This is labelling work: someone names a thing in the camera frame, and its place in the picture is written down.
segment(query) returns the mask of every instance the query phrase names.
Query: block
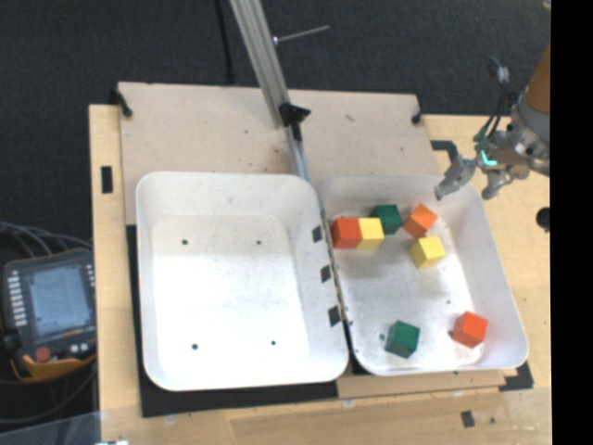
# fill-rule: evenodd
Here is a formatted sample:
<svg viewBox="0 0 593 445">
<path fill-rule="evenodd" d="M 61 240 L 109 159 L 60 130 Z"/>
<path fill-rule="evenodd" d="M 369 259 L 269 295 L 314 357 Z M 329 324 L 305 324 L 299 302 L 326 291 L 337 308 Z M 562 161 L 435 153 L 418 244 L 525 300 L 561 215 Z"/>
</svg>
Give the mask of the block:
<svg viewBox="0 0 593 445">
<path fill-rule="evenodd" d="M 369 217 L 379 218 L 381 220 L 385 235 L 395 234 L 402 224 L 399 208 L 395 204 L 375 206 Z"/>
<path fill-rule="evenodd" d="M 488 320 L 480 315 L 467 311 L 455 321 L 453 340 L 469 348 L 475 348 L 484 341 Z"/>
<path fill-rule="evenodd" d="M 330 231 L 335 248 L 356 248 L 362 240 L 359 218 L 338 218 Z"/>
<path fill-rule="evenodd" d="M 418 347 L 419 337 L 420 328 L 397 320 L 391 325 L 389 333 L 387 333 L 385 351 L 401 356 L 402 358 L 409 358 Z"/>
<path fill-rule="evenodd" d="M 410 253 L 419 269 L 437 265 L 447 255 L 438 235 L 416 239 L 411 245 Z"/>
<path fill-rule="evenodd" d="M 379 248 L 385 240 L 383 226 L 379 218 L 359 218 L 362 240 L 356 248 Z"/>
<path fill-rule="evenodd" d="M 406 230 L 412 237 L 422 237 L 435 223 L 438 216 L 431 210 L 426 208 L 424 204 L 419 204 L 410 217 L 402 224 L 402 228 Z"/>
</svg>

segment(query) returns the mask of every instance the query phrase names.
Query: red block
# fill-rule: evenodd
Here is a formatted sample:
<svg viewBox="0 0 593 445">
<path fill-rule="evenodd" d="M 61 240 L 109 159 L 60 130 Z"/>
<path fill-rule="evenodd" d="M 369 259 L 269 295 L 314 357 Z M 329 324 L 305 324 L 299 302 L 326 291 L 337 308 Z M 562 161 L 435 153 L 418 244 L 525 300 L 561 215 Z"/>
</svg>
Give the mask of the red block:
<svg viewBox="0 0 593 445">
<path fill-rule="evenodd" d="M 358 218 L 338 218 L 331 228 L 335 248 L 356 248 L 362 240 Z"/>
<path fill-rule="evenodd" d="M 410 235 L 418 239 L 426 234 L 437 218 L 438 216 L 436 214 L 421 203 L 401 227 L 403 227 Z"/>
<path fill-rule="evenodd" d="M 467 311 L 455 322 L 451 337 L 465 346 L 475 348 L 484 341 L 487 327 L 486 318 Z"/>
</svg>

